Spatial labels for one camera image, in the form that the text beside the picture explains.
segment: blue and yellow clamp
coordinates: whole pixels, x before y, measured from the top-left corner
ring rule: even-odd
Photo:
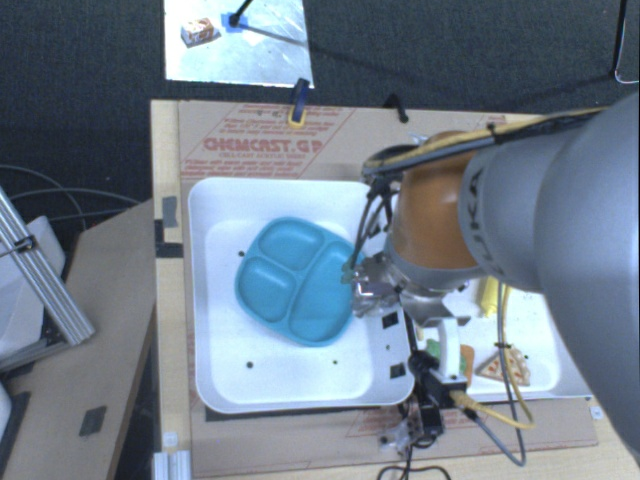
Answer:
[[[302,128],[307,117],[307,95],[309,94],[309,80],[298,78],[291,92],[291,109],[287,116],[287,123],[291,128]]]

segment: tray hole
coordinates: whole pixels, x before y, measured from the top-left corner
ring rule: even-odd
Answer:
[[[382,317],[382,328],[392,327],[396,325],[400,320],[398,319],[398,312],[389,313],[387,316]]]
[[[389,378],[395,379],[396,377],[404,377],[407,374],[407,370],[404,367],[404,363],[394,364],[389,368]]]

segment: toy pizza slice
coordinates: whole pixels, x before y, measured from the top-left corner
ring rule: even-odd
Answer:
[[[505,349],[505,359],[509,361],[511,365],[511,371],[513,377],[518,386],[529,386],[531,380],[531,372],[527,367],[527,361],[524,358],[522,352],[517,348],[511,347]],[[486,377],[487,379],[493,379],[502,382],[502,368],[500,367],[500,355],[496,352],[488,362],[481,366],[476,375],[480,377]]]

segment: metal plate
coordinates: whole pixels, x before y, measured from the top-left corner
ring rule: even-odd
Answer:
[[[164,0],[167,79],[293,87],[305,78],[313,87],[302,0],[254,0],[243,14],[247,27],[226,30],[222,16],[236,12],[242,2]],[[205,17],[220,34],[187,48],[182,25]]]

